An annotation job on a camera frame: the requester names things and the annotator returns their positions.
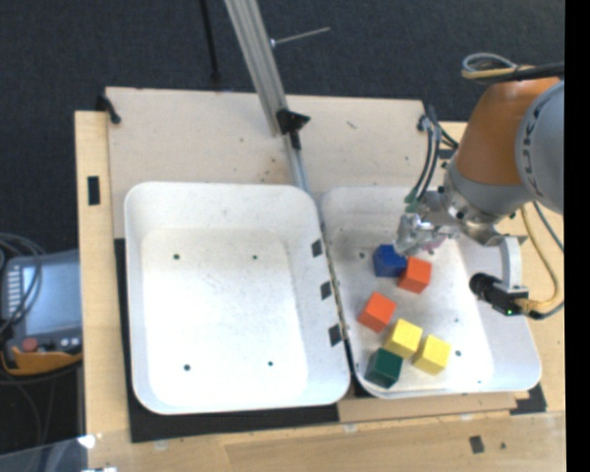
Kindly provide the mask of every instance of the orange cube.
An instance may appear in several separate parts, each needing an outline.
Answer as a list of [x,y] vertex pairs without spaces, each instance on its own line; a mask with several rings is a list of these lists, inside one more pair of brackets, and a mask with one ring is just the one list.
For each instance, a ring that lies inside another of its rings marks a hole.
[[372,293],[357,321],[374,332],[382,332],[391,321],[395,303],[379,292]]
[[406,269],[397,280],[397,286],[421,294],[431,282],[431,269],[432,265],[428,261],[409,257],[406,261]]

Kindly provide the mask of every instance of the yellow cube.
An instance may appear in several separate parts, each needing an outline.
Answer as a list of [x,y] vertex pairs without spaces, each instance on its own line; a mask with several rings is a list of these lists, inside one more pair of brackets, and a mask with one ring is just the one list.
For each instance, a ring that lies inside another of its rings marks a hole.
[[421,327],[399,319],[389,333],[383,348],[398,357],[409,358],[417,351],[421,337]]
[[448,363],[450,349],[449,343],[430,334],[422,341],[413,359],[413,365],[426,373],[438,374]]

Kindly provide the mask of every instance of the wooden table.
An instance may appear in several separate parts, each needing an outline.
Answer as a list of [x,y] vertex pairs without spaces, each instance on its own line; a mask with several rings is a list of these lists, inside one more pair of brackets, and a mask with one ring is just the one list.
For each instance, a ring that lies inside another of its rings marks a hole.
[[[75,117],[86,422],[87,432],[96,437],[89,466],[108,464],[121,471],[565,470],[563,313],[531,324],[543,364],[546,412],[510,415],[529,397],[527,392],[397,401],[348,394],[338,404],[338,424],[131,443],[113,249],[114,237],[122,236],[117,210],[123,191],[131,180],[162,166],[168,170],[165,178],[217,180],[223,172],[218,165],[193,157],[214,157],[220,151],[214,146],[218,138],[231,139],[231,152],[240,156],[241,165],[230,166],[228,180],[289,183],[290,175],[281,142],[267,133],[254,94],[109,88],[107,95],[122,117],[119,126],[111,125],[103,112],[80,111]],[[343,185],[394,185],[398,180],[412,183],[419,174],[424,150],[412,140],[419,101],[288,99],[292,110],[312,116],[302,137],[314,197],[335,186],[337,176]],[[464,125],[445,127],[460,137]],[[338,134],[339,139],[321,138]],[[149,139],[150,150],[144,144],[143,154],[123,154],[117,146],[128,136]],[[377,142],[391,150],[377,153]],[[258,158],[251,144],[270,148],[274,160]],[[158,162],[160,153],[152,146],[169,146],[168,161]],[[358,167],[350,165],[354,159]],[[89,195],[93,177],[100,192],[97,203]],[[440,178],[438,171],[434,183]],[[547,217],[562,236],[561,217],[551,212]],[[538,236],[563,277],[562,255],[539,225],[536,221]],[[501,232],[523,233],[524,227],[514,218],[503,222]],[[546,298],[551,280],[531,244],[522,250],[531,297]],[[478,441],[482,452],[473,449]]]

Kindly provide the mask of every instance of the green cube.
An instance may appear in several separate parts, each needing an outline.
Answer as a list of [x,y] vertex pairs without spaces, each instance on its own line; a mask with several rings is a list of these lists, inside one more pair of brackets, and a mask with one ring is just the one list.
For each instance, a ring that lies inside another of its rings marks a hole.
[[402,357],[379,348],[371,357],[365,379],[368,382],[389,388],[395,384],[400,377],[402,369]]

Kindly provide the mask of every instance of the black floor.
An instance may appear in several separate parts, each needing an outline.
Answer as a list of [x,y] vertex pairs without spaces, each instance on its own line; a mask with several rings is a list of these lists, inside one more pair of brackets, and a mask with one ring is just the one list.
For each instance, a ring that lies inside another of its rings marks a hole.
[[[565,0],[259,2],[273,38],[331,28],[275,50],[288,93],[423,99],[466,120],[481,93],[459,75],[467,54],[564,59]],[[223,0],[207,5],[218,86],[200,0],[0,0],[0,231],[77,247],[73,114],[105,87],[252,90]],[[81,431],[74,374],[52,397],[26,390],[47,441]],[[35,443],[32,415],[21,390],[0,387],[0,454]]]

